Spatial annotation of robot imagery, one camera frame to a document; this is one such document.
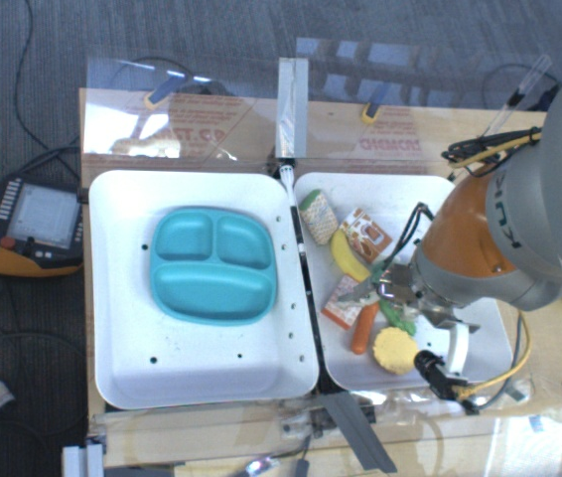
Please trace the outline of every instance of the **carrot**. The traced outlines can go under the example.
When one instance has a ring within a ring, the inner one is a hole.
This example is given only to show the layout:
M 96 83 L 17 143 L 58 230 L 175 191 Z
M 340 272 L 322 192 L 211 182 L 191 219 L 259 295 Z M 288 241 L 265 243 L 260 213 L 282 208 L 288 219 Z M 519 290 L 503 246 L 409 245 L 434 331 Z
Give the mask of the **carrot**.
M 362 355 L 366 351 L 371 328 L 373 327 L 373 320 L 375 320 L 379 310 L 379 303 L 374 302 L 373 304 L 364 306 L 358 318 L 356 318 L 356 328 L 351 337 L 351 350 L 355 354 Z

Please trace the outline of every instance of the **banana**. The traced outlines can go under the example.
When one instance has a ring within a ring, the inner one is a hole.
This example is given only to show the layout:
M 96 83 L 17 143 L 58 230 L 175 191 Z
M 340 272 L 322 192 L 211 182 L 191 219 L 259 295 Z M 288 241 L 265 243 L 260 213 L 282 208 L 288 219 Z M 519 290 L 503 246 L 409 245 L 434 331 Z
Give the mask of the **banana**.
M 370 272 L 353 254 L 348 238 L 343 230 L 338 229 L 330 239 L 330 251 L 339 268 L 357 282 L 365 281 Z

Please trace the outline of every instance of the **device screen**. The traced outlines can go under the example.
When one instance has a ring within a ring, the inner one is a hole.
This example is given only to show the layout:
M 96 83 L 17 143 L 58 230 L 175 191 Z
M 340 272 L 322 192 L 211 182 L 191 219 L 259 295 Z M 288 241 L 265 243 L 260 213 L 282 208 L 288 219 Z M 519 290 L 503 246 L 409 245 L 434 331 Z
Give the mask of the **device screen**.
M 69 249 L 80 205 L 76 195 L 33 184 L 23 184 L 8 235 Z

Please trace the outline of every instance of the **teal plate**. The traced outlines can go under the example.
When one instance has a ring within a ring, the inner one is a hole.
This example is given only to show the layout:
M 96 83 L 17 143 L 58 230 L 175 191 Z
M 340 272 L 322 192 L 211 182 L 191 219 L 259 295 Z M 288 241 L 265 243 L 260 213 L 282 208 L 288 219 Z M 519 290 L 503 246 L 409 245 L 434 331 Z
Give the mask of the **teal plate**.
M 190 322 L 253 323 L 276 299 L 270 234 L 237 212 L 184 208 L 165 216 L 153 235 L 150 273 L 160 308 Z

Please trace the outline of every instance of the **table surface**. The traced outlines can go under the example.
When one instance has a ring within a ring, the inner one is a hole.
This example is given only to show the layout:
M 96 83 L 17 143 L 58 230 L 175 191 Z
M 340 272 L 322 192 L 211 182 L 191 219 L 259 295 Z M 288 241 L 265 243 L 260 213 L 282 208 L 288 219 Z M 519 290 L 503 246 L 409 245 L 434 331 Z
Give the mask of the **table surface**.
M 80 109 L 88 90 L 80 92 Z M 310 111 L 326 111 L 345 122 L 357 118 L 360 106 L 310 103 Z M 448 174 L 446 165 L 425 158 L 439 155 L 448 144 L 482 132 L 494 111 L 446 108 L 398 108 L 413 122 L 408 139 L 419 140 L 426 173 Z M 545 114 L 516 112 L 503 130 L 540 126 Z M 319 118 L 310 118 L 319 125 Z M 148 169 L 142 157 L 82 154 L 83 187 L 108 169 Z M 156 169 L 164 169 L 155 161 Z M 242 471 L 257 456 L 273 455 L 280 463 L 266 475 L 294 475 L 301 457 L 309 398 L 290 401 L 234 402 L 144 410 L 108 411 L 98 393 L 93 361 L 93 295 L 89 212 L 85 219 L 85 315 L 89 435 L 106 442 L 106 468 L 178 465 L 178 476 L 228 476 Z M 516 310 L 499 303 L 510 340 L 514 340 Z M 562 475 L 562 299 L 525 314 L 532 353 L 515 380 L 522 400 L 505 397 L 480 415 L 464 415 L 454 404 L 428 391 L 401 391 L 375 406 L 373 429 L 401 475 Z M 306 459 L 312 477 L 379 475 L 365 471 L 337 429 L 313 437 Z

